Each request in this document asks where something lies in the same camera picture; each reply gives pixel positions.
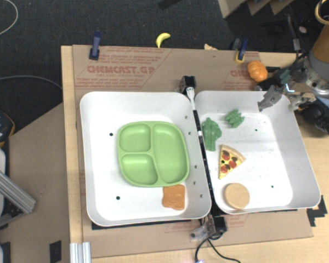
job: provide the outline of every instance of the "pizza slice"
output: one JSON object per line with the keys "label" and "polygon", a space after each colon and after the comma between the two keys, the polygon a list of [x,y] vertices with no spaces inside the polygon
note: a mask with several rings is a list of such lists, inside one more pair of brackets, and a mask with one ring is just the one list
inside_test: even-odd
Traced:
{"label": "pizza slice", "polygon": [[225,177],[233,169],[240,166],[245,161],[245,157],[237,150],[227,146],[220,146],[219,158],[219,179]]}

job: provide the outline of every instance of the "yellow banana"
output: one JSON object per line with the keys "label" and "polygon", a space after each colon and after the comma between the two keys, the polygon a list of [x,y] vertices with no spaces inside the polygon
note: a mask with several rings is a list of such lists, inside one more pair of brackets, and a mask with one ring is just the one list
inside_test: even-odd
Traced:
{"label": "yellow banana", "polygon": [[171,35],[169,33],[161,33],[156,38],[156,45],[159,48],[163,40],[168,39]]}

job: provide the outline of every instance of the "black floor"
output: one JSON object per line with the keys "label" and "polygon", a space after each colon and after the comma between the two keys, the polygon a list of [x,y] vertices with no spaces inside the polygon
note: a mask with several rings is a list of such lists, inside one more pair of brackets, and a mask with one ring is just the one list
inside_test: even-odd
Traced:
{"label": "black floor", "polygon": [[[241,5],[223,19],[217,0],[181,0],[168,8],[165,0],[11,0],[17,23],[0,36],[0,78],[37,76],[61,85],[60,46],[91,44],[93,32],[103,33],[101,45],[155,47],[162,32],[171,38],[163,47],[202,49],[205,43],[227,50],[234,38],[247,37],[249,50],[292,52],[285,24],[292,11],[308,29],[301,46],[309,50],[322,26],[314,20],[319,0],[295,0],[274,15],[267,5],[255,16]],[[15,18],[12,5],[0,1],[0,31]],[[0,108],[19,130],[62,102],[56,86],[36,79],[0,81]]]}

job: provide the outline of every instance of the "round beige disc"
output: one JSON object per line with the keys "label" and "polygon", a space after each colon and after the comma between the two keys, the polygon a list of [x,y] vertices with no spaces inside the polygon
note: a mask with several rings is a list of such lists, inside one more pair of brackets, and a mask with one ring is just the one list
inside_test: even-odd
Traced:
{"label": "round beige disc", "polygon": [[244,185],[231,183],[224,190],[224,199],[232,208],[243,209],[248,205],[250,195]]}

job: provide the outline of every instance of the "blue clip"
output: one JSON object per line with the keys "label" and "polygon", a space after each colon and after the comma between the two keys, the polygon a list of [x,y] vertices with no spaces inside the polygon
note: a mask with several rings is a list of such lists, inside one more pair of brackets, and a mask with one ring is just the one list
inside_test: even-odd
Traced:
{"label": "blue clip", "polygon": [[247,39],[244,38],[242,40],[242,43],[241,43],[241,46],[240,46],[240,50],[236,53],[235,61],[238,64],[241,64],[241,63],[244,62],[246,49],[247,49]]}
{"label": "blue clip", "polygon": [[92,60],[98,60],[99,59],[100,40],[101,40],[101,31],[100,30],[96,30],[94,32],[93,47],[90,49],[90,54],[89,54],[89,58],[92,59]]}

